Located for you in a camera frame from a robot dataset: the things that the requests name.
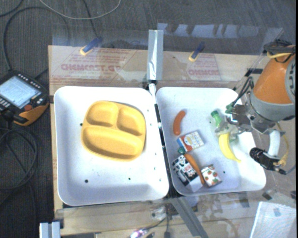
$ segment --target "yellow plastic plate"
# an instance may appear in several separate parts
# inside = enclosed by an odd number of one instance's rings
[[[87,110],[81,142],[91,153],[115,160],[133,160],[144,148],[146,121],[130,106],[97,101]]]

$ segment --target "white cable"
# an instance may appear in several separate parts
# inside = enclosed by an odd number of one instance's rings
[[[70,19],[79,19],[79,20],[101,18],[101,17],[103,17],[103,16],[105,16],[105,15],[107,15],[107,14],[112,13],[115,9],[118,8],[118,6],[120,5],[120,2],[121,2],[121,0],[119,0],[119,1],[118,1],[118,4],[117,4],[112,10],[110,10],[109,12],[106,12],[106,13],[104,13],[104,14],[102,14],[102,15],[99,15],[99,16],[96,16],[96,17],[92,17],[92,18],[74,18],[74,17],[66,16],[66,15],[64,15],[64,14],[62,14],[62,13],[56,11],[55,9],[51,8],[51,7],[48,6],[46,3],[44,3],[42,0],[39,0],[39,1],[40,1],[44,6],[46,6],[48,9],[50,9],[51,11],[53,11],[53,12],[55,12],[55,13],[57,13],[57,14],[63,16],[63,17],[70,18]]]

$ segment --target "white tray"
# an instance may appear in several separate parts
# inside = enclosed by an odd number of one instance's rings
[[[225,112],[225,107],[235,100],[237,93],[227,88],[182,88],[163,87],[158,90],[156,98],[159,107],[162,129],[166,144],[171,177],[175,189],[182,195],[204,195],[228,192],[260,190],[266,184],[263,168],[250,156],[249,151],[255,147],[250,132],[239,135],[238,140],[231,143],[231,147],[240,163],[227,159],[222,154],[218,138],[214,134],[215,125],[211,112],[214,110]],[[204,141],[204,145],[190,153],[200,167],[210,164],[215,166],[222,183],[208,188],[206,185],[192,192],[185,187],[176,173],[172,170],[172,161],[179,154],[176,139],[173,134],[173,120],[180,110],[186,111],[181,122],[181,135],[197,130]]]
[[[108,160],[84,149],[81,126],[88,107],[100,100],[138,108],[146,119],[142,154],[129,162]],[[60,88],[54,95],[58,193],[70,206],[156,200],[169,190],[151,94],[141,88]]]

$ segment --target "metal bracket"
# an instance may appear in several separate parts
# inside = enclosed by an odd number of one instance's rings
[[[203,229],[200,221],[184,197],[170,198],[169,201],[180,214],[193,237],[208,238],[208,235]]]
[[[61,225],[59,221],[40,223],[40,238],[61,238]]]

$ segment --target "yellow banana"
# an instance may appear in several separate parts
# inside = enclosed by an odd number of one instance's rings
[[[229,145],[229,133],[221,134],[219,136],[219,145],[220,149],[225,157],[231,160],[235,160],[237,162],[240,162],[237,157],[235,157],[230,145]]]

